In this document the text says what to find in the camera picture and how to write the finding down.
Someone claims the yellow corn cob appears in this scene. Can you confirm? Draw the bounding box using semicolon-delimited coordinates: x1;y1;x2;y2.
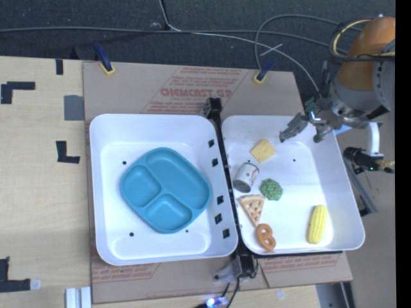
306;204;329;245

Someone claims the brown cardboard board red print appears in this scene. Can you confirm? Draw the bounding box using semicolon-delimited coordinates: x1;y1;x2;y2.
82;61;354;304

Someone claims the blue divided plate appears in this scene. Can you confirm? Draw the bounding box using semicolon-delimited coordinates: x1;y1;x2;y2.
120;147;213;235

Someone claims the small white can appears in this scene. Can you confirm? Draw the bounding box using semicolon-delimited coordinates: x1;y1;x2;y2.
232;162;260;194

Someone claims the black cylinder on white bracket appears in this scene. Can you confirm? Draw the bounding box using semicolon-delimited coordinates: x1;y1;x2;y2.
342;121;395;175

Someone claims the orange pretzel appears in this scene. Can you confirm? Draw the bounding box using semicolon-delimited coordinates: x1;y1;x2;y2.
255;223;277;250

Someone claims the pizza slice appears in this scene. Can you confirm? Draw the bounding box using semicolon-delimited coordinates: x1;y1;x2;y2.
237;194;266;227

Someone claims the black block with wires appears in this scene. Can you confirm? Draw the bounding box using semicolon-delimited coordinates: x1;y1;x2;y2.
213;253;259;285
202;97;223;120

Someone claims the thin black rod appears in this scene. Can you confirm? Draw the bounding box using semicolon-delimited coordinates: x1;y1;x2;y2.
213;115;250;256

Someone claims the green peas pile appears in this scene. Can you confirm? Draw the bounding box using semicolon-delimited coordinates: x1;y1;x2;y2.
259;178;284;201

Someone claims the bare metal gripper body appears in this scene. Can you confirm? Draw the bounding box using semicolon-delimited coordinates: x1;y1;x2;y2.
308;97;358;131

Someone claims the yellow cheese slice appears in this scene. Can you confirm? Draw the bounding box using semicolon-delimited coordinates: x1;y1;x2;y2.
249;139;277;164

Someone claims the white plastic tray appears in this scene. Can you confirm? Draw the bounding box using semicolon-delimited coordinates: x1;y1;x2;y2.
89;113;239;266
220;114;366;255

